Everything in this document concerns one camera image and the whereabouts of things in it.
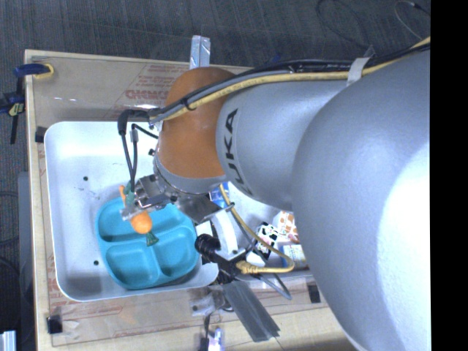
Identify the giraffe print carton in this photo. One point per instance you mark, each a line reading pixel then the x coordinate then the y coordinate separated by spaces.
pixel 287 223

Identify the blue divided plate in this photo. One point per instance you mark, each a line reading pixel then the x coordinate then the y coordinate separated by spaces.
pixel 139 258

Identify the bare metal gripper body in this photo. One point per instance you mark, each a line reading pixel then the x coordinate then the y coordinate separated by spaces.
pixel 151 190

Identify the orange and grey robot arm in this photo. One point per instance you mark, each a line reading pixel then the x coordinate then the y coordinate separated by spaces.
pixel 329 159

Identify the orange carrot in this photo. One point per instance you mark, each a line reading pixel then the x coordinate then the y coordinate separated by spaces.
pixel 142 222

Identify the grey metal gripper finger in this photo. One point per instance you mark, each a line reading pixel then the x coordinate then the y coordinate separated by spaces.
pixel 151 203
pixel 128 214

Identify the cow print carton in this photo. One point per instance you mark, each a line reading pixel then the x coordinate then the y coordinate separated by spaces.
pixel 267 234

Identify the brown cardboard board red print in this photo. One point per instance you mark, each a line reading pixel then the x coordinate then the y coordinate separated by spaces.
pixel 91 82

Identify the blue and white packet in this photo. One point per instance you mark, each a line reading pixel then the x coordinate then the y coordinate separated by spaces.
pixel 294 256

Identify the black cylinder on white bracket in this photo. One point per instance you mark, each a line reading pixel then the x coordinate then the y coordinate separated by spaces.
pixel 207 245

